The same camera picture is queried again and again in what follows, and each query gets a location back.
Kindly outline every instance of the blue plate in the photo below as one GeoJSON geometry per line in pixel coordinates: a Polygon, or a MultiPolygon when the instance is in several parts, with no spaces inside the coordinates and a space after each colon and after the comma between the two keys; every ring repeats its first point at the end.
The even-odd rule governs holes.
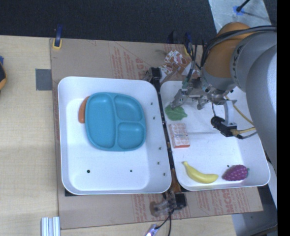
{"type": "Polygon", "coordinates": [[[86,104],[85,126],[89,141],[102,150],[135,150],[146,140],[143,108],[125,94],[92,94],[86,104]]]}

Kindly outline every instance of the wooden table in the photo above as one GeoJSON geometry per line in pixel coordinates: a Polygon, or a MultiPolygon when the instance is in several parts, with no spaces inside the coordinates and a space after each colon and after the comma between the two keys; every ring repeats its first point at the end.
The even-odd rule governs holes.
{"type": "MultiPolygon", "coordinates": [[[[39,236],[59,216],[52,92],[35,70],[51,69],[49,38],[0,36],[8,81],[0,94],[0,236],[39,236]]],[[[62,236],[143,235],[152,222],[61,230],[62,236]]],[[[158,235],[167,235],[166,223],[158,235]]],[[[231,215],[173,220],[171,235],[236,235],[231,215]]]]}

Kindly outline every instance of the cardboard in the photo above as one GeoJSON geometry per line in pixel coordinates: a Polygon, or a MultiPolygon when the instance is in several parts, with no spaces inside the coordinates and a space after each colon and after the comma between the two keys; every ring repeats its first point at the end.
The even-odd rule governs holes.
{"type": "MultiPolygon", "coordinates": [[[[161,221],[154,217],[150,203],[163,201],[162,194],[74,196],[65,191],[61,180],[61,153],[57,86],[67,76],[116,79],[143,79],[150,67],[165,65],[167,54],[176,50],[189,59],[183,45],[63,39],[60,49],[50,40],[58,202],[61,229],[161,221]]],[[[198,47],[200,59],[201,47],[198,47]]],[[[180,73],[172,76],[181,80],[180,73]]],[[[175,211],[173,219],[207,217],[262,211],[256,187],[184,192],[187,206],[175,211]]]]}

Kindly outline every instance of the yellow banana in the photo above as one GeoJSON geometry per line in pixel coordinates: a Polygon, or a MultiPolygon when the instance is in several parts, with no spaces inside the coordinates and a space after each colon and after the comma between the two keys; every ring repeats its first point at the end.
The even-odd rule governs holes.
{"type": "Polygon", "coordinates": [[[186,172],[190,178],[199,183],[213,183],[217,180],[217,174],[204,174],[190,166],[186,161],[183,162],[186,172]]]}

